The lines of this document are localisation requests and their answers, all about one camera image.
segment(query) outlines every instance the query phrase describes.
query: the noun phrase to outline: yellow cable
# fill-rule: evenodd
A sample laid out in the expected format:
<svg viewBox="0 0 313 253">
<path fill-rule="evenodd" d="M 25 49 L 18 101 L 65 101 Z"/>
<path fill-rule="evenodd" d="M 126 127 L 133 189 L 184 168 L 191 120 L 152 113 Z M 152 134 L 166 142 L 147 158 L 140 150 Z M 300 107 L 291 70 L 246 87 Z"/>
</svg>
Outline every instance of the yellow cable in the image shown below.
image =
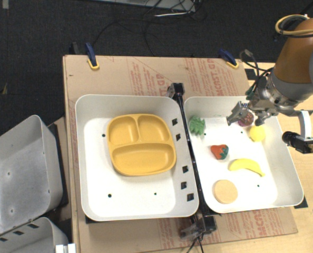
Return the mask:
<svg viewBox="0 0 313 253">
<path fill-rule="evenodd" d="M 297 31 L 285 31 L 281 30 L 279 28 L 279 25 L 285 21 L 288 18 L 296 18 L 300 17 L 304 20 L 310 19 L 308 16 L 300 15 L 300 14 L 293 14 L 293 15 L 288 15 L 283 18 L 281 18 L 275 25 L 275 30 L 277 33 L 282 34 L 282 35 L 301 35 L 301 34 L 307 34 L 307 33 L 313 33 L 313 29 L 306 29 L 306 30 L 297 30 Z"/>
</svg>

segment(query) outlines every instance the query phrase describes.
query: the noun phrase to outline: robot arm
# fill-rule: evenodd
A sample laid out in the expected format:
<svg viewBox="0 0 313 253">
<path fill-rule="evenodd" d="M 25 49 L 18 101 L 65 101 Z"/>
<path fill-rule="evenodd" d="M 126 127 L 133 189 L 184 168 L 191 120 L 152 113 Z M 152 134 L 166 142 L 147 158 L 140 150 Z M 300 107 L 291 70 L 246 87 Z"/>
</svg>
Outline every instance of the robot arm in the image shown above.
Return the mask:
<svg viewBox="0 0 313 253">
<path fill-rule="evenodd" d="M 283 30 L 284 24 L 298 18 L 303 21 L 294 31 Z M 283 141 L 299 152 L 311 153 L 313 138 L 310 136 L 309 115 L 313 111 L 299 111 L 295 108 L 313 95 L 313 18 L 304 15 L 286 16 L 276 23 L 275 28 L 278 33 L 288 37 L 275 66 L 258 76 L 246 92 L 249 102 L 239 102 L 227 117 L 227 122 L 230 125 L 246 117 L 250 111 L 257 116 L 256 126 L 279 113 L 298 116 L 301 134 L 286 132 Z"/>
</svg>

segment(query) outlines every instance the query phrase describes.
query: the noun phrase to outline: white tray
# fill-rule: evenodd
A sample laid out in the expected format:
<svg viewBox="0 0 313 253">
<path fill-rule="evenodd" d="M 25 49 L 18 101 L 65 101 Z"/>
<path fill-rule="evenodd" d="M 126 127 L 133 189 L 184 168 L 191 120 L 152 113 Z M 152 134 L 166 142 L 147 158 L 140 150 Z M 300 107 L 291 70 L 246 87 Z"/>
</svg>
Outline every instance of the white tray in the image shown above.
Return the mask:
<svg viewBox="0 0 313 253">
<path fill-rule="evenodd" d="M 95 221 L 188 217 L 199 200 L 180 108 L 161 96 L 85 95 L 75 106 L 81 197 L 84 213 Z M 120 115 L 148 113 L 168 125 L 177 162 L 166 172 L 128 177 L 112 166 L 106 128 Z"/>
<path fill-rule="evenodd" d="M 41 217 L 0 236 L 0 253 L 52 253 L 56 245 L 67 243 L 66 235 Z"/>
<path fill-rule="evenodd" d="M 185 101 L 187 121 L 196 115 L 206 121 L 205 135 L 190 134 L 204 199 L 215 212 L 227 213 L 256 209 L 295 206 L 302 202 L 304 193 L 287 146 L 281 139 L 282 130 L 276 117 L 263 125 L 266 138 L 253 142 L 249 127 L 237 122 L 228 126 L 226 117 L 243 96 L 192 97 Z M 217 160 L 210 151 L 211 145 L 226 144 L 229 154 Z M 229 171 L 228 165 L 235 159 L 248 158 L 260 164 L 265 173 L 242 169 Z M 218 180 L 230 180 L 238 189 L 236 201 L 222 204 L 216 200 L 213 187 Z"/>
<path fill-rule="evenodd" d="M 62 195 L 56 140 L 40 117 L 0 136 L 0 234 L 54 209 Z"/>
</svg>

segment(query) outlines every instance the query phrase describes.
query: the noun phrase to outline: yellow plate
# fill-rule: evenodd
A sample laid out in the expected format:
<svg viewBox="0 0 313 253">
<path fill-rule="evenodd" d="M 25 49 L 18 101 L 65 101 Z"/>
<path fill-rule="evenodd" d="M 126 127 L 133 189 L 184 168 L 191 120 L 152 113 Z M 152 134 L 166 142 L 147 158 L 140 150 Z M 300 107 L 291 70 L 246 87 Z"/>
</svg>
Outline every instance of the yellow plate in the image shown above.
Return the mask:
<svg viewBox="0 0 313 253">
<path fill-rule="evenodd" d="M 171 132 L 159 116 L 117 116 L 108 124 L 106 136 L 112 164 L 123 175 L 144 176 L 168 171 L 177 160 Z"/>
</svg>

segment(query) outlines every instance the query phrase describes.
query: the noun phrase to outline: cardboard sheet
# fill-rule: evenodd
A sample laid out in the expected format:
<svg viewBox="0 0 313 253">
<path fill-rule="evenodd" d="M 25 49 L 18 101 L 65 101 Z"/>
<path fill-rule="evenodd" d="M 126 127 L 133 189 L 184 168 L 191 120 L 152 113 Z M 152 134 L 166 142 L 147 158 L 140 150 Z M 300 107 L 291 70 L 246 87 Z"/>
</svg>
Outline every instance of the cardboard sheet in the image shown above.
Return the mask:
<svg viewBox="0 0 313 253">
<path fill-rule="evenodd" d="M 66 119 L 72 148 L 70 182 L 74 239 L 80 252 L 148 252 L 188 247 L 180 230 L 188 218 L 86 223 L 81 207 L 75 102 L 85 94 L 161 95 L 173 82 L 181 82 L 190 96 L 244 95 L 249 87 L 242 65 L 228 67 L 222 59 L 97 56 L 100 69 L 93 71 L 87 56 L 63 58 Z M 205 235 L 203 244 L 215 244 L 296 233 L 290 208 L 229 213 L 215 216 L 218 230 Z"/>
</svg>

